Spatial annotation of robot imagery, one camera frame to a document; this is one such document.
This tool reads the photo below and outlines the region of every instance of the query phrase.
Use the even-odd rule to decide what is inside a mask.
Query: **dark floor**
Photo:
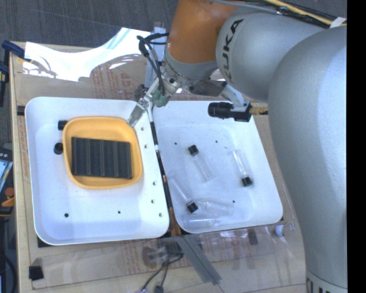
[[[335,16],[347,16],[347,0],[283,0]],[[0,0],[0,59],[4,40],[97,47],[119,27],[151,31],[155,22],[169,29],[178,0]],[[0,107],[0,146],[11,142],[10,104]],[[4,227],[0,219],[0,252]],[[0,258],[0,274],[5,270]]]

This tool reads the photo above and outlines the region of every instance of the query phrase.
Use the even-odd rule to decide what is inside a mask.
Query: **white tray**
[[[214,226],[193,228],[183,221],[190,216],[181,194],[170,186],[178,224],[189,233],[231,230],[279,221],[283,208],[254,118],[248,123],[221,120],[207,114],[209,102],[171,101],[153,112],[160,155],[167,175],[174,171],[193,193],[193,198],[215,198],[234,205],[231,216]],[[215,178],[205,181],[187,148],[195,144],[210,162]],[[253,184],[243,187],[231,152],[246,156]]]
[[[134,106],[133,101],[47,97],[27,104],[34,226],[42,241],[65,245],[147,239],[167,231],[170,220],[147,115],[135,127],[143,175],[131,186],[83,189],[67,174],[64,155],[53,151],[62,141],[59,120],[83,116],[127,119]]]

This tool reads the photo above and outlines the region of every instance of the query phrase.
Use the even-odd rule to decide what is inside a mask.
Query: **white cable tie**
[[[332,22],[332,24],[330,25],[330,27],[329,27],[329,28],[338,27],[338,26],[342,25],[346,20],[347,20],[347,19],[346,19],[346,18],[344,18],[344,17],[338,17],[338,18],[336,18],[336,19]]]

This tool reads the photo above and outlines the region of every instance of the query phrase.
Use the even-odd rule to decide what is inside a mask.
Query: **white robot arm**
[[[229,98],[232,104],[209,108],[209,115],[220,118],[249,120],[249,103],[236,90],[267,103],[303,235],[307,291],[348,292],[346,25],[283,6],[243,4],[179,1],[164,56],[165,97],[158,106],[179,87]],[[209,79],[216,69],[224,82]]]

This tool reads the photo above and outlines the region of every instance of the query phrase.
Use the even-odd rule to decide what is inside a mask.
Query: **test tube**
[[[216,200],[214,198],[198,198],[195,202],[200,209],[213,215],[230,216],[234,212],[232,202]]]
[[[168,182],[170,187],[177,192],[181,199],[183,199],[185,208],[190,212],[193,213],[198,209],[198,206],[194,202],[192,197],[192,193],[190,188],[187,185],[184,185],[180,179],[176,176],[176,172],[172,172],[170,176],[168,176]]]
[[[219,217],[209,213],[187,214],[182,219],[184,228],[188,229],[210,228],[220,221]]]
[[[203,178],[205,181],[208,181],[212,178],[214,178],[214,173],[210,167],[210,164],[208,163],[205,155],[203,153],[200,153],[196,145],[192,145],[188,148],[188,151],[190,152],[190,155],[193,159],[194,164],[197,166],[197,168],[200,170],[201,174],[203,175]]]
[[[241,175],[241,182],[242,182],[243,187],[248,187],[248,186],[252,185],[252,180],[249,176],[249,171],[248,171],[248,162],[246,161],[243,151],[234,150],[232,153],[233,153],[233,158],[237,164],[237,167],[239,168],[239,172]]]

